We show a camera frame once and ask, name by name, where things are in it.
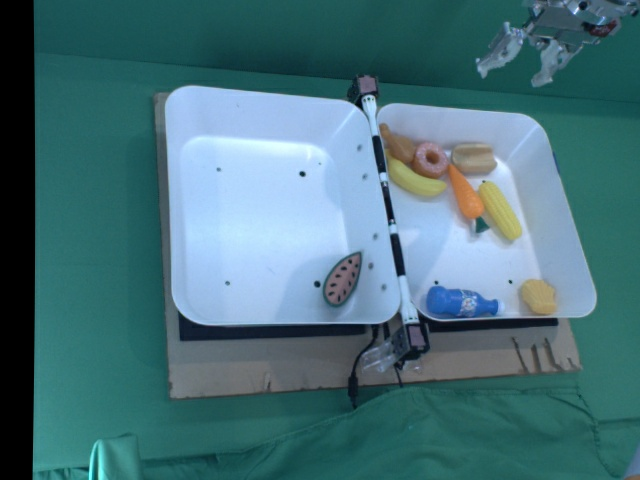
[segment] toy corn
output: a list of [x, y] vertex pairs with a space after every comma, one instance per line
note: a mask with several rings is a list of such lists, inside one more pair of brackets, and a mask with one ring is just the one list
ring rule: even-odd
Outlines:
[[505, 237], [509, 240], [515, 240], [522, 235], [522, 227], [518, 217], [513, 213], [509, 202], [495, 183], [485, 181], [478, 188], [478, 194], [485, 209]]

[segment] pink donut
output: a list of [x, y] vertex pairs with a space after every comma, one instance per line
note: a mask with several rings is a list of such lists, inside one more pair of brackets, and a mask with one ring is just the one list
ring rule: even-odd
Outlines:
[[423, 142], [416, 149], [416, 154], [411, 162], [413, 170], [427, 178], [439, 178], [447, 170], [449, 159], [447, 154], [433, 142]]

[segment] green fabric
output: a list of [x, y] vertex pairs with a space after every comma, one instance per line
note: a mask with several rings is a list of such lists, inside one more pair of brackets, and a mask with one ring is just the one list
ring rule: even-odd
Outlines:
[[[629, 445], [623, 447], [628, 455], [612, 465], [603, 456], [598, 425], [576, 390], [410, 387], [237, 452], [141, 461], [134, 436], [102, 439], [94, 446], [88, 475], [77, 478], [609, 479], [620, 478], [640, 441], [639, 421], [616, 430], [616, 444]], [[66, 477], [41, 473], [34, 478]]]

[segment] toy carrot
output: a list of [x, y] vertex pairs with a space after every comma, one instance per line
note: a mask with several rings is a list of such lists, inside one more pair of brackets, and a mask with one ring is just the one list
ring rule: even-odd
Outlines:
[[449, 172], [449, 179], [451, 180], [451, 186], [453, 187], [453, 193], [456, 196], [458, 202], [458, 208], [467, 219], [475, 219], [475, 231], [481, 233], [489, 228], [486, 222], [482, 219], [481, 215], [484, 213], [484, 203], [478, 193], [473, 189], [471, 183], [467, 181], [458, 168], [449, 163], [447, 170]]

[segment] toy soda bottle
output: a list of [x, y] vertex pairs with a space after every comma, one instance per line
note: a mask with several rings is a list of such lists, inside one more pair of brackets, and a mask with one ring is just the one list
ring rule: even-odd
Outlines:
[[443, 286], [434, 286], [427, 293], [427, 311], [435, 315], [473, 318], [501, 315], [504, 304], [498, 299], [487, 300], [471, 290], [449, 290]]

